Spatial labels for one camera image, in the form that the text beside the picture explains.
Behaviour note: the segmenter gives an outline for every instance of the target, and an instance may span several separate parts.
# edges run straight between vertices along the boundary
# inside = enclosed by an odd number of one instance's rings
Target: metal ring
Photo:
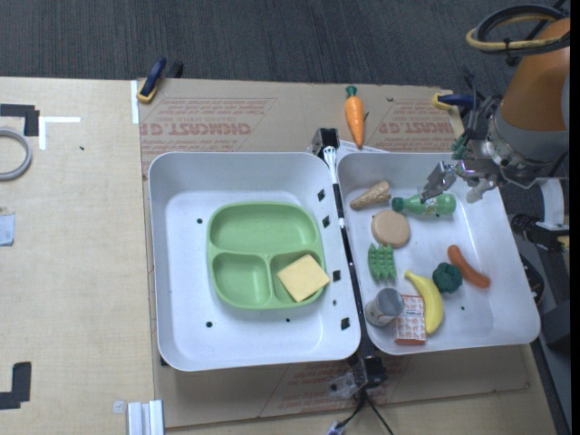
[[[16,132],[15,130],[0,128],[0,137],[8,137],[20,142],[26,151],[24,161],[20,166],[18,166],[18,168],[9,172],[0,172],[0,181],[17,179],[22,176],[30,166],[30,163],[33,159],[33,149],[31,148],[30,143],[26,137]]]

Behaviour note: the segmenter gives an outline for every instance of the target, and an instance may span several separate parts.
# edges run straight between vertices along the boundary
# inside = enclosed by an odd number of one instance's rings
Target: silver can
[[[366,320],[377,327],[384,327],[402,313],[405,303],[401,294],[394,288],[383,288],[364,307]]]

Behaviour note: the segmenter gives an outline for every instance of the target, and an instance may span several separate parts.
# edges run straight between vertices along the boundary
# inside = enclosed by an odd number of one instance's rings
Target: banana
[[[413,282],[425,302],[425,332],[435,332],[443,320],[443,298],[435,283],[428,277],[405,270],[405,278]]]

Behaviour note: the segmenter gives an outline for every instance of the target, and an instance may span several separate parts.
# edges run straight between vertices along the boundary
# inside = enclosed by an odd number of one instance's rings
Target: cheese slice
[[[303,301],[330,282],[330,277],[311,255],[304,255],[277,273],[278,278],[297,301]]]

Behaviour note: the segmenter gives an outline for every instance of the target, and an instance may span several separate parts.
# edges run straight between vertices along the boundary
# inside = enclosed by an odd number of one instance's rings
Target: green plate
[[[324,269],[318,225],[298,205],[252,201],[225,205],[208,223],[208,264],[219,297],[245,309],[312,303],[321,288],[296,302],[276,273],[309,254]]]

